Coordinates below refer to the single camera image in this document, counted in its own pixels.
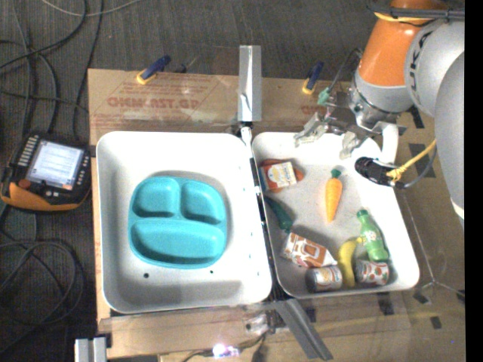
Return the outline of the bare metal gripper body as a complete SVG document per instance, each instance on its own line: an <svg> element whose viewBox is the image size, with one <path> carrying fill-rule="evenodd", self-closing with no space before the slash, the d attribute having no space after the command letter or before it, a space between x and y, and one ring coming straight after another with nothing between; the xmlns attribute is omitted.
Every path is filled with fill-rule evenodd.
<svg viewBox="0 0 483 362"><path fill-rule="evenodd" d="M367 101L356 89L320 93L320 105L326 108L323 121L332 133L353 132L356 135L380 133L380 110Z"/></svg>

